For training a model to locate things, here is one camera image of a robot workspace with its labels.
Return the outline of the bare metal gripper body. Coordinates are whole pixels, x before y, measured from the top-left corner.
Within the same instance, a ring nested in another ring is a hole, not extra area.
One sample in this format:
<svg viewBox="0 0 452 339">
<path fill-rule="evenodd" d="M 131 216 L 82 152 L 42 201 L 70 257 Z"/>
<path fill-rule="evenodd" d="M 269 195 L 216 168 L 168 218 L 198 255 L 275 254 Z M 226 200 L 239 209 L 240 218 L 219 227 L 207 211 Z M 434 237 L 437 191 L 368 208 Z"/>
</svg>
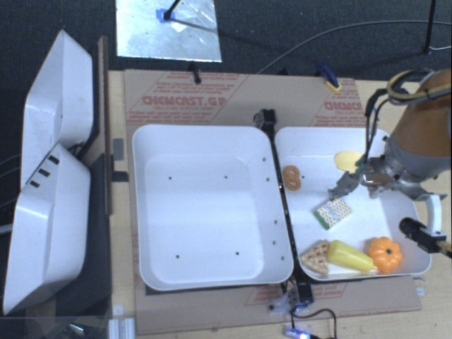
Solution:
<svg viewBox="0 0 452 339">
<path fill-rule="evenodd" d="M 439 175 L 439 159 L 425 155 L 364 156 L 357 161 L 357 173 L 372 198 L 383 191 L 399 191 L 414 201 L 423 201 L 431 193 L 422 188 L 422 182 Z"/>
</svg>

